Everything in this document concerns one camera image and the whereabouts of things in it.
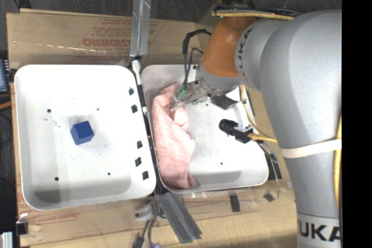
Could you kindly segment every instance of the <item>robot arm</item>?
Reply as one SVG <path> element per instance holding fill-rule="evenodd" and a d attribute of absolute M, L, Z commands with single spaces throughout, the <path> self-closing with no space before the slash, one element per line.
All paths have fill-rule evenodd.
<path fill-rule="evenodd" d="M 340 10 L 290 21 L 225 17 L 184 98 L 226 109 L 233 103 L 224 95 L 240 84 L 262 93 L 294 187 L 299 248 L 342 245 L 334 190 L 341 147 L 331 143 L 341 117 L 341 22 Z"/>

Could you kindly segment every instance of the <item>blue cube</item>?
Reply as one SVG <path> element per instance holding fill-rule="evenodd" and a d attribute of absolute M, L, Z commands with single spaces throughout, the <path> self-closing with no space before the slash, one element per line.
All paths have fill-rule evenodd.
<path fill-rule="evenodd" d="M 84 121 L 72 126 L 71 135 L 75 144 L 80 145 L 89 142 L 93 138 L 94 132 L 89 121 Z"/>

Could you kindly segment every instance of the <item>white strap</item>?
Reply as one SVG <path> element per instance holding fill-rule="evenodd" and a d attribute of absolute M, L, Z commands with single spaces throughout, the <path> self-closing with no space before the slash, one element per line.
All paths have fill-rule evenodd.
<path fill-rule="evenodd" d="M 295 149 L 281 149 L 284 158 L 300 158 L 324 152 L 335 151 L 342 148 L 342 139 L 332 139 Z"/>

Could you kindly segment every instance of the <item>pink cloth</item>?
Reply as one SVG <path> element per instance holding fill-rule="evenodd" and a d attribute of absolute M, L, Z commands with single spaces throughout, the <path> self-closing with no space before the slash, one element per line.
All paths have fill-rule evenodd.
<path fill-rule="evenodd" d="M 173 95 L 179 84 L 168 86 L 152 104 L 153 136 L 163 182 L 172 188 L 189 189 L 197 181 L 188 171 L 188 163 L 195 149 L 195 142 L 186 132 L 188 115 L 185 107 L 170 110 Z"/>

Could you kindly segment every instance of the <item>cardboard box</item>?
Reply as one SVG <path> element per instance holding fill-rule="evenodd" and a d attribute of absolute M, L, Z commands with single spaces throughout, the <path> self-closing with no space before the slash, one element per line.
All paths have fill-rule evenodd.
<path fill-rule="evenodd" d="M 130 44 L 121 42 L 130 40 L 131 18 L 128 17 L 21 10 L 19 14 L 7 14 L 7 26 L 9 63 L 12 69 L 27 64 L 123 64 L 128 61 Z M 182 64 L 182 41 L 186 33 L 195 29 L 196 24 L 193 22 L 151 20 L 149 55 L 143 58 L 142 68 L 152 64 Z M 111 38 L 116 40 L 116 37 L 111 36 L 112 32 L 120 35 L 117 37 L 120 42 L 111 42 Z M 92 44 L 88 45 L 88 41 L 96 43 L 93 48 Z M 200 48 L 199 39 L 193 38 L 190 46 Z M 18 216 L 20 221 L 27 223 L 27 233 L 20 237 L 21 246 L 123 247 L 125 243 L 131 247 L 135 235 L 144 226 L 143 221 L 136 220 L 135 210 L 146 206 L 151 200 L 150 197 L 58 211 L 38 211 L 24 201 L 15 92 L 13 84 L 10 87 Z M 268 127 L 264 131 L 272 134 L 260 95 L 253 92 L 252 99 L 255 103 L 257 124 Z M 295 203 L 289 175 L 282 158 L 280 169 L 282 179 L 278 182 L 234 190 L 241 209 L 237 213 L 231 209 L 228 191 L 185 195 L 185 205 L 202 229 L 205 243 L 215 239 L 219 239 L 222 241 L 219 243 L 226 246 L 232 245 L 234 241 L 235 243 L 248 241 L 251 244 L 293 242 L 296 234 Z M 263 198 L 267 193 L 274 198 L 273 203 Z M 178 243 L 167 220 L 159 220 L 156 226 L 159 228 L 154 228 L 153 234 L 158 243 L 162 245 Z M 223 245 L 215 243 L 209 246 Z"/>

